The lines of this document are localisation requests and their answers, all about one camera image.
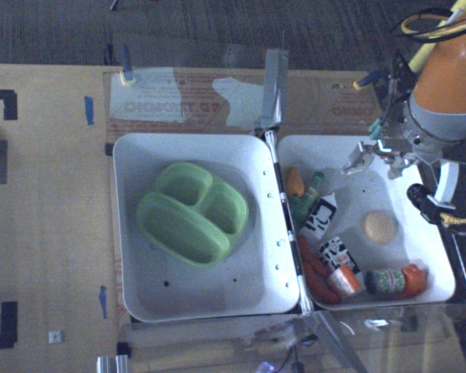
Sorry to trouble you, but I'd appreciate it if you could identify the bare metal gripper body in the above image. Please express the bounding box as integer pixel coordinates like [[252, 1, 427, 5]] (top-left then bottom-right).
[[375, 124, 447, 166]]

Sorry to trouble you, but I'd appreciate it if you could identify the round tan biscuit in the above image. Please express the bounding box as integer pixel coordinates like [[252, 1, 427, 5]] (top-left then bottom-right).
[[361, 209, 398, 246]]

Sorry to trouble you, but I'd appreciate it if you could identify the brown cardboard board red print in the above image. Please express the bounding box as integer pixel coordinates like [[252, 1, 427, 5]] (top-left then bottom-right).
[[103, 69, 386, 326]]

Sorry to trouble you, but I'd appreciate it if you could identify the orange carrot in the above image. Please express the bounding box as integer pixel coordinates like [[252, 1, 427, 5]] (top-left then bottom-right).
[[286, 166, 305, 199]]

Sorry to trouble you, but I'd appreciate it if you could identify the green bottle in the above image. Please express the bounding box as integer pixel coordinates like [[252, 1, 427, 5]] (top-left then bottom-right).
[[288, 171, 325, 221]]

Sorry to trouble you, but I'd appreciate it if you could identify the black and white carton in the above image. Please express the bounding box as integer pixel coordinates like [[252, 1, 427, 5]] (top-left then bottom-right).
[[299, 192, 339, 241]]

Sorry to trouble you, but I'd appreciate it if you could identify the white plastic tray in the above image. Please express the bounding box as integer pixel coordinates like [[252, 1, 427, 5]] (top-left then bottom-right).
[[112, 131, 301, 323], [276, 134, 457, 312]]

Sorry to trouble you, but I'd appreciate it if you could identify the cow print carton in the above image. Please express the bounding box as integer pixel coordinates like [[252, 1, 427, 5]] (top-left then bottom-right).
[[318, 235, 364, 284]]

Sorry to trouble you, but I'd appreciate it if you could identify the orange toy food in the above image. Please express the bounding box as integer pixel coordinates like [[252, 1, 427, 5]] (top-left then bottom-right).
[[401, 263, 428, 298]]

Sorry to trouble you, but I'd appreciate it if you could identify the green patterned can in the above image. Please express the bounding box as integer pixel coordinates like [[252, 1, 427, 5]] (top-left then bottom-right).
[[364, 267, 407, 296]]

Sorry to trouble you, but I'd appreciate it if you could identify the orange and white bottle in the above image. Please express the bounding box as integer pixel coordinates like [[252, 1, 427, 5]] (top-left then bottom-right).
[[326, 263, 363, 301]]

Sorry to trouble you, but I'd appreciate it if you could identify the green divided plate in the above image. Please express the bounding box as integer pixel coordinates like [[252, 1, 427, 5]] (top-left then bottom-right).
[[135, 161, 250, 269]]

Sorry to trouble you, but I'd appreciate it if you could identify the black cylinder on white bracket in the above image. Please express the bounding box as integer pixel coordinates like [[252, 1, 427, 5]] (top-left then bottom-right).
[[406, 160, 461, 225]]

